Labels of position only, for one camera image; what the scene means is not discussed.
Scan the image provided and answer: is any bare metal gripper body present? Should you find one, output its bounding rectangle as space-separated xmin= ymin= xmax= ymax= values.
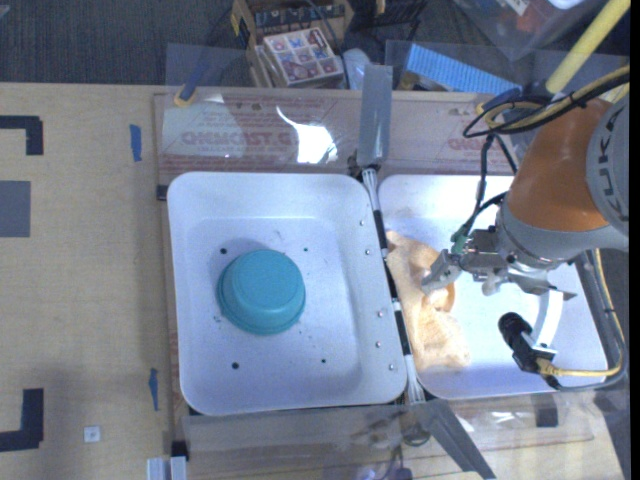
xmin=452 ymin=227 xmax=577 ymax=300

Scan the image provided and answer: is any pale orange cloth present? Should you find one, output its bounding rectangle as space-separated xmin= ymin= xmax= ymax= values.
xmin=383 ymin=206 xmax=473 ymax=372

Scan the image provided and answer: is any white plastic tray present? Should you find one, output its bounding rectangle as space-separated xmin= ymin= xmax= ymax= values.
xmin=165 ymin=170 xmax=409 ymax=417
xmin=377 ymin=173 xmax=611 ymax=402

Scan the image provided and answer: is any teal bowl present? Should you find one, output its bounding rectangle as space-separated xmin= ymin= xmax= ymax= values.
xmin=215 ymin=248 xmax=308 ymax=336

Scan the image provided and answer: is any brown cardboard board red print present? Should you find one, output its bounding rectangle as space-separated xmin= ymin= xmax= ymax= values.
xmin=152 ymin=90 xmax=596 ymax=452

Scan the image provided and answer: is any black cylinder on white bracket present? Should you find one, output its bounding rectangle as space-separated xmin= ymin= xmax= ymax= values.
xmin=497 ymin=287 xmax=564 ymax=375

